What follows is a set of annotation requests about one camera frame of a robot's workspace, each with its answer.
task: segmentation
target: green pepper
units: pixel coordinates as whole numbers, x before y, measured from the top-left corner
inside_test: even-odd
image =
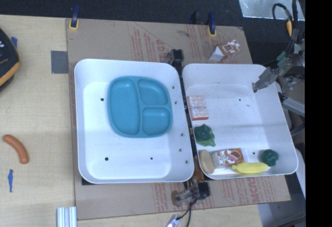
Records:
[[[195,134],[196,143],[203,145],[203,146],[216,146],[214,143],[214,134],[212,129],[203,124],[202,126],[196,126],[193,129]]]
[[[279,154],[271,149],[265,150],[261,156],[262,162],[269,166],[274,166],[277,159],[279,159]]]

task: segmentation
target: cardboard sheet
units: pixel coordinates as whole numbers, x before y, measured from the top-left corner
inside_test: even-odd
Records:
[[[74,67],[87,58],[162,62],[172,49],[182,49],[189,63],[252,64],[240,27],[217,26],[209,37],[206,25],[80,19],[76,31],[66,22],[75,200],[78,220],[183,211],[172,204],[171,193],[183,183],[126,183],[91,185],[78,170]],[[236,39],[241,51],[220,62],[209,60],[216,46]],[[211,195],[193,209],[231,207],[290,200],[284,176],[210,180]]]

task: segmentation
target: blue divided plate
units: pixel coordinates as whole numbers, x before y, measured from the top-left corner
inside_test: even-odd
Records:
[[[168,90],[151,78],[116,78],[108,88],[107,106],[110,123],[121,136],[157,137],[172,125]]]

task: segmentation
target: light wood surface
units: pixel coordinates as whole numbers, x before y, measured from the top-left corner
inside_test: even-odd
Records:
[[[68,74],[51,73],[51,51],[67,51],[65,18],[0,15],[0,28],[17,38],[22,61],[14,80],[0,92],[0,226],[57,226],[57,208],[75,206]],[[21,164],[15,150],[3,142],[6,134],[25,145],[28,164]],[[165,226],[173,214],[84,220],[77,225]],[[186,223],[184,218],[178,227]],[[190,227],[218,225],[261,226],[258,207],[191,214]]]

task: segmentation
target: brown sausage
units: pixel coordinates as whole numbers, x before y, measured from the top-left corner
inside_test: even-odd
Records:
[[[20,162],[22,164],[26,164],[29,162],[29,156],[27,154],[27,151],[26,151],[25,147],[23,146],[23,144],[17,138],[15,138],[12,135],[7,134],[4,136],[4,142],[8,143],[16,150],[16,152],[19,155]]]

